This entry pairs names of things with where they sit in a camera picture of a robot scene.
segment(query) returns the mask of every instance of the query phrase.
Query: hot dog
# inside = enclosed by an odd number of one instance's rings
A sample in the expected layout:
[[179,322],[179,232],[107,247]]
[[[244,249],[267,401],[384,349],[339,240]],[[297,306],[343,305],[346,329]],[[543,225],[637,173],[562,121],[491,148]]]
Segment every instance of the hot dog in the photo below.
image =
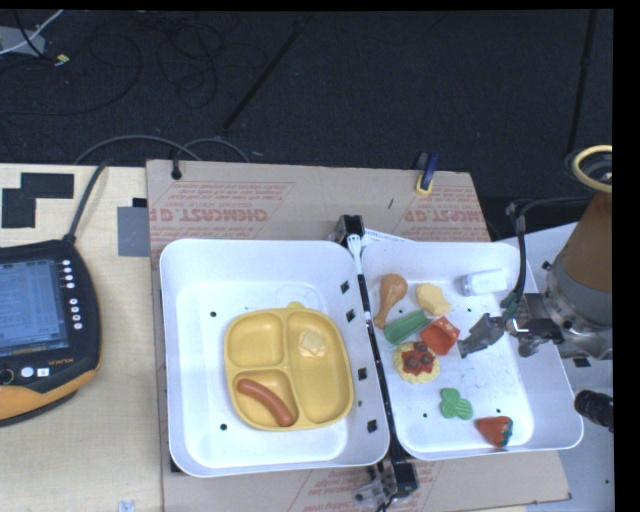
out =
[[293,414],[282,399],[269,388],[251,379],[240,379],[236,387],[243,395],[255,398],[264,405],[279,426],[290,427],[293,425],[295,421]]

